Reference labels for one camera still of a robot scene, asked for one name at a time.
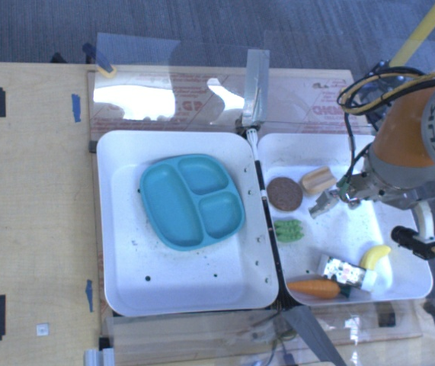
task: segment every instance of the toy banana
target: toy banana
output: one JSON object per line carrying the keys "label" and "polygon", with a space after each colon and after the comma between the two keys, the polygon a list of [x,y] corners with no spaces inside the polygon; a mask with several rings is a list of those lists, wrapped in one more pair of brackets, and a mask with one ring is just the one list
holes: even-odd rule
{"label": "toy banana", "polygon": [[385,244],[371,247],[361,258],[360,267],[365,268],[366,270],[374,270],[378,260],[387,256],[391,250],[392,249]]}

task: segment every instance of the orange carrot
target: orange carrot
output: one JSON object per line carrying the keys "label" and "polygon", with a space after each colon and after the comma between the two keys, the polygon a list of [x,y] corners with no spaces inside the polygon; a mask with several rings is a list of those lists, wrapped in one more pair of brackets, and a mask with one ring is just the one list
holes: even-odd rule
{"label": "orange carrot", "polygon": [[287,285],[290,290],[325,299],[335,298],[341,291],[337,282],[325,278],[289,282]]}

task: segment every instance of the blue divided plate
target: blue divided plate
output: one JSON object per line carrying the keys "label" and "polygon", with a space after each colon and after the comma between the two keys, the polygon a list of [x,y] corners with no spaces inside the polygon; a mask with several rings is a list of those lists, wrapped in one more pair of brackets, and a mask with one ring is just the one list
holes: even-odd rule
{"label": "blue divided plate", "polygon": [[209,246],[237,233],[245,211],[224,166],[208,155],[184,155],[149,166],[139,190],[149,221],[179,251]]}

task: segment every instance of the brown round object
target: brown round object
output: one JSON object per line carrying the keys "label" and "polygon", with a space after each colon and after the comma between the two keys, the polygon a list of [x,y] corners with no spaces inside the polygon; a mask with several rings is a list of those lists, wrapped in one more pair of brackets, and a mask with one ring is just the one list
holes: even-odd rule
{"label": "brown round object", "polygon": [[302,188],[290,178],[275,178],[268,184],[266,190],[270,203],[276,209],[294,211],[302,203]]}

